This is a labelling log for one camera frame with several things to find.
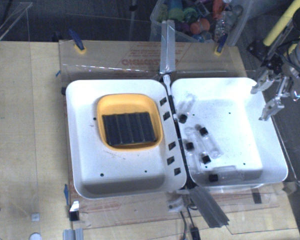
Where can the clear plastic storage bin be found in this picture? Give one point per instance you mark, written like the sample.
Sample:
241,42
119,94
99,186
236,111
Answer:
165,1

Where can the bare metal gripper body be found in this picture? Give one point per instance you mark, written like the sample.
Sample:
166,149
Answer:
296,80

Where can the black ribbed rectangular block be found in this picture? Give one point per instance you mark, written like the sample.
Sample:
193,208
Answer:
128,129

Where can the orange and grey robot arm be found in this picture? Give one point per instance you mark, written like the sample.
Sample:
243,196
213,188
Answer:
299,54

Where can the white plastic tray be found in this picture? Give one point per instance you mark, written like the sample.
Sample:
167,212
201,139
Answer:
120,169
240,134

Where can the yellow plastic bowl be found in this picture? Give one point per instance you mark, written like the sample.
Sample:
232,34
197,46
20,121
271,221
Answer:
125,102

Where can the clear plastic bottle, black cap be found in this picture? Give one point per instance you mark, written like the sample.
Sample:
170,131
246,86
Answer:
206,159
183,118
213,177
189,146
203,131

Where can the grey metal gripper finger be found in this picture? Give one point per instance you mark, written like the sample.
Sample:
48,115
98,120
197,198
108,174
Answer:
272,106
263,81

